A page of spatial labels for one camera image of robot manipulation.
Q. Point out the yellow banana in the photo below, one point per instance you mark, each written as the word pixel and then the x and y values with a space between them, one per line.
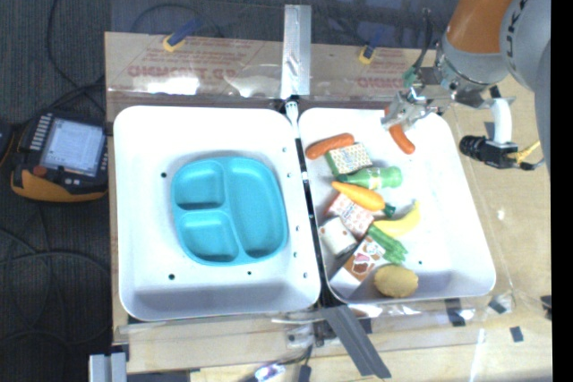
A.
pixel 403 223

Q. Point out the black cylinder on white bracket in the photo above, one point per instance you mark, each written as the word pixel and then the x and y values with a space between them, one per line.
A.
pixel 501 125

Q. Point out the green toy asparagus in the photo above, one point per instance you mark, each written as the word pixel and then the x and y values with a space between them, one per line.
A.
pixel 388 245

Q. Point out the white carton with brown print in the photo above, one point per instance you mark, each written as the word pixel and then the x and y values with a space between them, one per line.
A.
pixel 363 259

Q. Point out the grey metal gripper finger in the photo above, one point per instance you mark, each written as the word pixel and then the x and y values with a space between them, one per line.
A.
pixel 415 111
pixel 394 114

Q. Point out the yellow round biscuit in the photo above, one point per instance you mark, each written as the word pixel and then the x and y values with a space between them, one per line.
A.
pixel 396 281

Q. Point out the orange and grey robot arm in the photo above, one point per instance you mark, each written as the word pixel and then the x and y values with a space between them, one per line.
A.
pixel 479 13

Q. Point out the orange toy sausage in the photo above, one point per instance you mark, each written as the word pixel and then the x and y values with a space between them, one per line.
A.
pixel 402 139
pixel 329 145

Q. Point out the blue divided plate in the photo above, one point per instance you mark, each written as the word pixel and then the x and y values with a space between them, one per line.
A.
pixel 250 201

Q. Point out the white plastic tray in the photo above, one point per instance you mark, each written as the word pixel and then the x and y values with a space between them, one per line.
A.
pixel 447 210
pixel 143 210

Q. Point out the green toy bottle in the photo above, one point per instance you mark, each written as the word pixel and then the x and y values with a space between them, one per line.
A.
pixel 376 177

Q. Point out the brown cardboard board red print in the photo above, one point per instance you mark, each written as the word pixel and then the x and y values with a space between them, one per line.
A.
pixel 134 67

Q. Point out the orange toy carrot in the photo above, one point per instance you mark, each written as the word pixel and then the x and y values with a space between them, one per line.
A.
pixel 360 195

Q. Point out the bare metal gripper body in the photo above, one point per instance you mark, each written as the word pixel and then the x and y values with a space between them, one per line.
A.
pixel 432 96

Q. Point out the red and white carton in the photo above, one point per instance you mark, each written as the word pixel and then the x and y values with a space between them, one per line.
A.
pixel 351 214

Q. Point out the green and yellow carton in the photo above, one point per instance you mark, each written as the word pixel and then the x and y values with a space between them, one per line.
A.
pixel 349 157

